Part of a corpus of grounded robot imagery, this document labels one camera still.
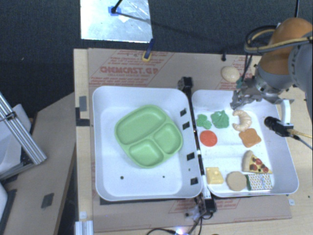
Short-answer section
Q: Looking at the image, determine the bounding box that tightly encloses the thin black and white rod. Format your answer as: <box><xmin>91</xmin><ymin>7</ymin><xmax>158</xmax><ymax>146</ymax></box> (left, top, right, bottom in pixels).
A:
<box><xmin>183</xmin><ymin>87</ymin><xmax>211</xmax><ymax>201</ymax></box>

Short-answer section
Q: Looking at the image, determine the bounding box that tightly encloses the tan round biscuit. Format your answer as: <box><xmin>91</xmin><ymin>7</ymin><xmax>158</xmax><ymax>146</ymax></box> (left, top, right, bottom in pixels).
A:
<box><xmin>225</xmin><ymin>171</ymin><xmax>248</xmax><ymax>192</ymax></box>

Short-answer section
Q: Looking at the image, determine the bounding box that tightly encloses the orange patterned packet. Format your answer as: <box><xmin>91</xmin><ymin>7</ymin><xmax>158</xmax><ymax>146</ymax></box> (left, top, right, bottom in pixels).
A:
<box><xmin>245</xmin><ymin>173</ymin><xmax>273</xmax><ymax>191</ymax></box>

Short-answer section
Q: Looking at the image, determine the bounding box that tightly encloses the cream bread roll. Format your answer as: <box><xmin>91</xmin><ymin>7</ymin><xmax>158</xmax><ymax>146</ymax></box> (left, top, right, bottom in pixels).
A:
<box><xmin>221</xmin><ymin>66</ymin><xmax>241</xmax><ymax>83</ymax></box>

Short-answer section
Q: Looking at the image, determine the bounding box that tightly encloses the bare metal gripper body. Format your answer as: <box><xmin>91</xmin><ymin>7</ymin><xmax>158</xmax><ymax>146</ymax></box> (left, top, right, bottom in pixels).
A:
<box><xmin>241</xmin><ymin>78</ymin><xmax>282</xmax><ymax>104</ymax></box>

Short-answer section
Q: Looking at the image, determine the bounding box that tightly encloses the yellow cheese wedge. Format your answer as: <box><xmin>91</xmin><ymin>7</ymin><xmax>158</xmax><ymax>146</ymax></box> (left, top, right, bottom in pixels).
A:
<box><xmin>205</xmin><ymin>166</ymin><xmax>225</xmax><ymax>185</ymax></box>

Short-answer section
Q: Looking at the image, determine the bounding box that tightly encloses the white plastic tray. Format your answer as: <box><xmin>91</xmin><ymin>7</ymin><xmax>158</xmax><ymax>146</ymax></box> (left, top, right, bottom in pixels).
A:
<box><xmin>191</xmin><ymin>89</ymin><xmax>300</xmax><ymax>198</ymax></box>
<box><xmin>92</xmin><ymin>85</ymin><xmax>204</xmax><ymax>202</ymax></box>

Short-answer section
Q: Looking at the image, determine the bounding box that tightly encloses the pizza slice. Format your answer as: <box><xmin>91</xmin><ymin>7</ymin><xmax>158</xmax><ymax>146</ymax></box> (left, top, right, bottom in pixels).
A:
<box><xmin>242</xmin><ymin>150</ymin><xmax>273</xmax><ymax>175</ymax></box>

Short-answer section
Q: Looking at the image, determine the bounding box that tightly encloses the black cylinder on white bracket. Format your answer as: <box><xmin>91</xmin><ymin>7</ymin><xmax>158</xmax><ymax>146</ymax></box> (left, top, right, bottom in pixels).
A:
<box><xmin>264</xmin><ymin>98</ymin><xmax>295</xmax><ymax>138</ymax></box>

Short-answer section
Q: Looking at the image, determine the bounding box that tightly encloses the green broccoli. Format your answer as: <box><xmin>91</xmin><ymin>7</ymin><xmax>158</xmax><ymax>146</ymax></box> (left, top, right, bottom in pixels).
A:
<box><xmin>196</xmin><ymin>114</ymin><xmax>213</xmax><ymax>130</ymax></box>

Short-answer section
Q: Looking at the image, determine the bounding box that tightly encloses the cream croissant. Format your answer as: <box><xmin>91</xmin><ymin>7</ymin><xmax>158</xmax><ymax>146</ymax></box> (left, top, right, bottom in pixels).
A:
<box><xmin>231</xmin><ymin>109</ymin><xmax>253</xmax><ymax>132</ymax></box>

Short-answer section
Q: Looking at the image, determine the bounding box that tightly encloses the red tomato slice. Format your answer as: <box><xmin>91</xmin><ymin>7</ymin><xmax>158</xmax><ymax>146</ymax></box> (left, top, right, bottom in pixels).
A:
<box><xmin>199</xmin><ymin>130</ymin><xmax>218</xmax><ymax>147</ymax></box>

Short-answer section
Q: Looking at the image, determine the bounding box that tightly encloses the green lettuce leaf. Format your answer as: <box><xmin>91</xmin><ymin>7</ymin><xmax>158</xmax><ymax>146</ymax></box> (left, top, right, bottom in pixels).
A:
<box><xmin>210</xmin><ymin>110</ymin><xmax>230</xmax><ymax>129</ymax></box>

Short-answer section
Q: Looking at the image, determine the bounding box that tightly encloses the green divided plate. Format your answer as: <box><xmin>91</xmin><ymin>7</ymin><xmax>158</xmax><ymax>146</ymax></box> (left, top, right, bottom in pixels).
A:
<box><xmin>114</xmin><ymin>104</ymin><xmax>184</xmax><ymax>169</ymax></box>

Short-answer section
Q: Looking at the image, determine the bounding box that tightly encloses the brown cardboard board red print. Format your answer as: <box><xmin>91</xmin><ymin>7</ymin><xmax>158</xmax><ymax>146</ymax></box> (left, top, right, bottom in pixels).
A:
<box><xmin>87</xmin><ymin>48</ymin><xmax>293</xmax><ymax>233</ymax></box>

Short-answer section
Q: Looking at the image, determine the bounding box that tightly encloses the orange toast slice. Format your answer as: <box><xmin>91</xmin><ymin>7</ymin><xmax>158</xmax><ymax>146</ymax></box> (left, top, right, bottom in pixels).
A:
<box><xmin>238</xmin><ymin>128</ymin><xmax>262</xmax><ymax>148</ymax></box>

